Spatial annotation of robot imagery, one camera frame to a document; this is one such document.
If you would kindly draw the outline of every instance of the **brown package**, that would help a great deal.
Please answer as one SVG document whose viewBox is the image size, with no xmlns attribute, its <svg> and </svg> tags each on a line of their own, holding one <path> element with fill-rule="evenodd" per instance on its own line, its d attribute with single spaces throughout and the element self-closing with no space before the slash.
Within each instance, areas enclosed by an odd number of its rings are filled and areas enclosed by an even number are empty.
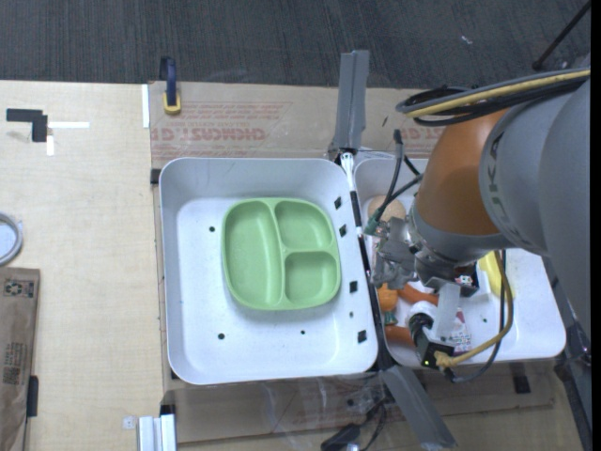
<svg viewBox="0 0 601 451">
<path fill-rule="evenodd" d="M 39 270 L 0 268 L 0 450 L 23 451 Z"/>
</svg>

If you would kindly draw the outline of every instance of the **dark floor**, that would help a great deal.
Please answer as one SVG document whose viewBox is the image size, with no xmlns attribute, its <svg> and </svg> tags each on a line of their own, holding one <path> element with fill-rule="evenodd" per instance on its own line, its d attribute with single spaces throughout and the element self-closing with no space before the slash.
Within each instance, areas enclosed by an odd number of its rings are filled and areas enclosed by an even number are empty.
<svg viewBox="0 0 601 451">
<path fill-rule="evenodd" d="M 337 86 L 340 53 L 371 53 L 369 86 L 487 85 L 532 62 L 587 0 L 0 0 L 0 79 L 178 78 Z M 548 58 L 591 50 L 591 12 Z"/>
</svg>

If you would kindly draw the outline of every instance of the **green plate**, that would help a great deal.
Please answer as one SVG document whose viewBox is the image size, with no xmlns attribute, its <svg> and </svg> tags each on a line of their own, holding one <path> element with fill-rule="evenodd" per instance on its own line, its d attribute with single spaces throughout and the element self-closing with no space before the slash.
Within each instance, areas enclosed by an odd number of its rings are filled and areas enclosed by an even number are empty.
<svg viewBox="0 0 601 451">
<path fill-rule="evenodd" d="M 340 256 L 328 215 L 301 199 L 253 198 L 225 213 L 227 286 L 241 304 L 261 310 L 314 307 L 340 287 Z"/>
</svg>

